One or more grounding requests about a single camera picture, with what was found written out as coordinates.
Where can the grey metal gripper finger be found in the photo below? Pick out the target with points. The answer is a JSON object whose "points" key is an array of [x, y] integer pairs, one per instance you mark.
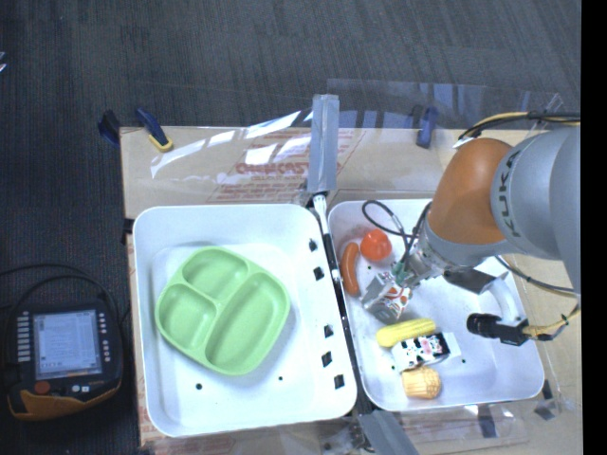
{"points": [[375, 290]]}

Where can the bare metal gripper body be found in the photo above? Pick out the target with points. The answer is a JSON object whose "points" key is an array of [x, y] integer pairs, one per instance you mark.
{"points": [[423, 267]]}

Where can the white and orange carton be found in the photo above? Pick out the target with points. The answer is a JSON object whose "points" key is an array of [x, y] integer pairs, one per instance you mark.
{"points": [[396, 303]]}

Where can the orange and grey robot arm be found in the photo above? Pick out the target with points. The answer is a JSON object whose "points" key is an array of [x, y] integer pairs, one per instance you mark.
{"points": [[531, 192]]}

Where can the orange toy sausage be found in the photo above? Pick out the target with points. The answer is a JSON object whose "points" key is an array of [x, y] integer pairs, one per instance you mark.
{"points": [[350, 268]]}

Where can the orange toy pepper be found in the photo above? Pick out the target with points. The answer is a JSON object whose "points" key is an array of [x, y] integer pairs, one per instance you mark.
{"points": [[375, 245]]}

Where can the yellow toy corn cob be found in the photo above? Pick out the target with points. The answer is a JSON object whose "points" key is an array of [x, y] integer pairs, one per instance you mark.
{"points": [[407, 332]]}

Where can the white cow print carton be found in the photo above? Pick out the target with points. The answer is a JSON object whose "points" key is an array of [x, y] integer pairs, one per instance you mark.
{"points": [[424, 349]]}

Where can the short yellow corn piece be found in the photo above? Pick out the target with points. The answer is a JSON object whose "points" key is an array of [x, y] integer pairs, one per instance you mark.
{"points": [[421, 383]]}

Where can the white plastic tray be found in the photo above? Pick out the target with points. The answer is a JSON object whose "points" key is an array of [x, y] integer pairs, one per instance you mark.
{"points": [[488, 372], [294, 396]]}

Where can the green divided plate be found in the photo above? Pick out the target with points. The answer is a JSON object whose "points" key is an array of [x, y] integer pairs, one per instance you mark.
{"points": [[237, 320]]}

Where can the brown cardboard board red print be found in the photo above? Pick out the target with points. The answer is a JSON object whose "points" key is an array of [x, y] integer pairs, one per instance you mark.
{"points": [[189, 178]]}

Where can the black cylinder on white bracket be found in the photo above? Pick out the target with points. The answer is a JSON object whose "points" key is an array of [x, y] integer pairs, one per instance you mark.
{"points": [[493, 327]]}

